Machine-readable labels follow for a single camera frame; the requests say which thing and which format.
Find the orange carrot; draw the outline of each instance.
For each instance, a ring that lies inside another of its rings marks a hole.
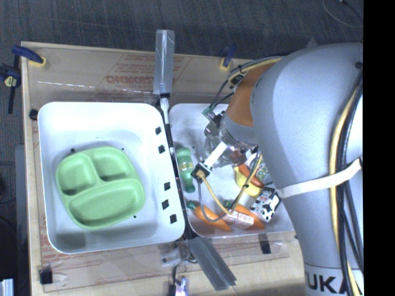
[[[249,176],[249,168],[245,164],[238,166],[238,168],[239,172],[242,173],[246,178]],[[265,187],[256,176],[252,177],[251,184],[261,189]]]
[[[200,205],[196,206],[192,201],[189,201],[186,206],[192,210],[194,210],[196,217],[198,217],[200,220],[203,220],[206,224],[209,224],[210,226],[217,227],[219,229],[225,230],[225,231],[231,231],[231,228],[229,227],[228,224],[224,220],[217,220],[214,222],[208,221],[202,212],[202,208]],[[204,206],[204,212],[206,213],[207,217],[209,217],[211,220],[214,220],[218,218],[218,215],[214,213],[211,209],[208,207]]]
[[[261,222],[260,219],[253,212],[251,212],[248,208],[242,206],[241,204],[237,204],[235,210],[236,210],[236,212],[253,217],[253,219],[254,219],[253,226],[261,228],[261,229],[266,228],[266,226],[263,224],[263,222]]]

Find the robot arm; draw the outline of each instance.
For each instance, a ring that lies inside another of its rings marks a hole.
[[[343,167],[362,158],[362,48],[360,43],[317,46],[248,72],[227,110],[206,128],[208,158],[215,155],[199,170],[208,175],[215,166],[242,163],[257,147],[274,185],[282,189],[341,171],[342,161],[334,171],[330,165],[334,145],[343,144]],[[347,106],[346,138],[334,143]],[[362,191],[360,170],[341,186],[283,199],[301,244],[306,295],[364,294]],[[349,220],[353,240],[344,235]]]

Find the white strap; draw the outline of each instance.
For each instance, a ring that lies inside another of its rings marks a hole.
[[[282,199],[290,196],[303,194],[307,192],[328,189],[332,186],[337,186],[347,180],[350,180],[362,167],[360,160],[355,159],[345,170],[337,172],[333,175],[326,176],[324,178],[315,179],[307,182],[286,186],[282,189],[278,189],[277,193]]]

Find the green bottle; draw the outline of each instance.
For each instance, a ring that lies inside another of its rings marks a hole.
[[[194,169],[191,150],[186,147],[178,148],[175,151],[178,163],[178,171],[180,172],[180,178],[184,182],[185,191],[192,193],[195,191],[195,185],[193,185],[194,178],[191,173]]]

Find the gray carpet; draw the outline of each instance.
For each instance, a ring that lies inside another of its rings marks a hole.
[[[318,44],[363,38],[361,19],[337,0],[0,0],[0,62],[13,63],[21,41],[153,51],[157,29],[175,31],[175,52],[258,59]],[[364,0],[345,0],[363,17]],[[0,216],[16,224],[14,152],[23,144],[21,93],[7,113],[9,88],[0,85]]]

